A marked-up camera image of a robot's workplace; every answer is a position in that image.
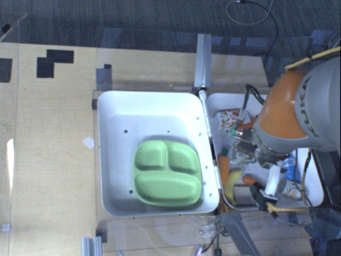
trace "green plate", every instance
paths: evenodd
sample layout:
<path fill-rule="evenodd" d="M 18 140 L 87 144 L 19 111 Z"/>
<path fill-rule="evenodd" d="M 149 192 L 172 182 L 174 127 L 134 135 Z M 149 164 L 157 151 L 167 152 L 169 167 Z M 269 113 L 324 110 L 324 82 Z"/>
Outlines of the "green plate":
<path fill-rule="evenodd" d="M 198 201 L 202 175 L 197 152 L 190 146 L 168 140 L 148 140 L 135 152 L 133 186 L 144 203 L 183 207 Z"/>

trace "yellow banana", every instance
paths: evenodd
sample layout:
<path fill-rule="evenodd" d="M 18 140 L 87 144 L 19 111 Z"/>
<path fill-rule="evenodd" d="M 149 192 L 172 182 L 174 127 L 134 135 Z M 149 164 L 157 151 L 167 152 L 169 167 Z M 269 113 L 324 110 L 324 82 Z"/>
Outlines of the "yellow banana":
<path fill-rule="evenodd" d="M 242 174 L 241 170 L 232 171 L 229 173 L 228 179 L 226 180 L 224 195 L 233 206 L 236 205 L 233 194 L 233 186 L 238 180 L 238 178 L 240 178 L 241 174 Z"/>

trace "metal bar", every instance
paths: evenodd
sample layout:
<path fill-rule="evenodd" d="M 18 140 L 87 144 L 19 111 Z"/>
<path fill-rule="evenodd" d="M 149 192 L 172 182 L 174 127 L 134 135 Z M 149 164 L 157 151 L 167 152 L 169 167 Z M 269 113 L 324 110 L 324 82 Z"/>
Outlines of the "metal bar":
<path fill-rule="evenodd" d="M 261 256 L 241 222 L 239 213 L 225 213 L 221 215 L 221 220 L 241 255 Z"/>
<path fill-rule="evenodd" d="M 208 88 L 211 85 L 212 38 L 210 34 L 198 34 L 196 76 L 194 88 Z"/>
<path fill-rule="evenodd" d="M 84 237 L 82 239 L 82 256 L 102 256 L 102 237 Z"/>

